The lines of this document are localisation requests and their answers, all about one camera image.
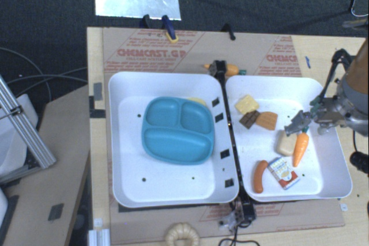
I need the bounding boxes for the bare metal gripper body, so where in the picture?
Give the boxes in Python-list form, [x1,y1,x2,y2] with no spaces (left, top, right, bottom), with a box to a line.
[310,97,355,130]

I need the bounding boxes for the cream bread piece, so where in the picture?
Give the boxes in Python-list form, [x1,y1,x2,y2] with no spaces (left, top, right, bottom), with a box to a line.
[276,130,298,157]

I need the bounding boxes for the orange carrot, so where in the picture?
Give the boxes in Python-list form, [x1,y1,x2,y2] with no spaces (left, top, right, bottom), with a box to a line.
[292,128,310,168]

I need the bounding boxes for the orange waffle biscuit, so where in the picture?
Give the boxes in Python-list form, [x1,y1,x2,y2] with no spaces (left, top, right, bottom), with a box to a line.
[255,111,279,131]

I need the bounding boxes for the brown chocolate bar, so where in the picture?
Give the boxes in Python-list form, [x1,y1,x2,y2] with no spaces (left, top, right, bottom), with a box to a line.
[239,109,261,130]

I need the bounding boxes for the red and yellow carton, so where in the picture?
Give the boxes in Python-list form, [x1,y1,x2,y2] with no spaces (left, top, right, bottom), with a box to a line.
[267,156,301,191]

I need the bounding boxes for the yellow cheese biscuit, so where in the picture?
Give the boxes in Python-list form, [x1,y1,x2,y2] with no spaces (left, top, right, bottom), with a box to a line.
[234,94,260,115]

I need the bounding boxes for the white plastic tray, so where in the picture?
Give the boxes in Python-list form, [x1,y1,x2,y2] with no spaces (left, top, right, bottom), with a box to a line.
[108,71,240,209]
[224,74,353,203]

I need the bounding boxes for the orange sausage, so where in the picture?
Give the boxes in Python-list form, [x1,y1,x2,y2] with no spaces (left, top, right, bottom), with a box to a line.
[253,160,269,194]

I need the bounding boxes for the thin black rod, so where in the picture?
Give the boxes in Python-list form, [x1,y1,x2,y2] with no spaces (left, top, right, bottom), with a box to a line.
[216,71,249,205]

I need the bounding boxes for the orange and yellow toy food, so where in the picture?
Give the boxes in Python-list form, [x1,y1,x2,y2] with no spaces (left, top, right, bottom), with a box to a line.
[204,63,248,77]

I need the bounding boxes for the blue divided plate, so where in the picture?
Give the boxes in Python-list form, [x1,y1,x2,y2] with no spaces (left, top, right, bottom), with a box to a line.
[141,96,216,166]

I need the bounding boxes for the brown cardboard board, red print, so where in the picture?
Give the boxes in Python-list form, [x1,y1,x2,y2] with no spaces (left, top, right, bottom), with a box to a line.
[102,27,346,246]

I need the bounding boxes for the beige doughnut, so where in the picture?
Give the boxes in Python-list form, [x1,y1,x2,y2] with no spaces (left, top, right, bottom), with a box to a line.
[164,222,201,246]

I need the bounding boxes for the black block with thin wires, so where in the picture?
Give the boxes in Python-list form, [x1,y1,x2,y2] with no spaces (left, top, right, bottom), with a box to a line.
[211,59,227,76]
[238,199,258,226]

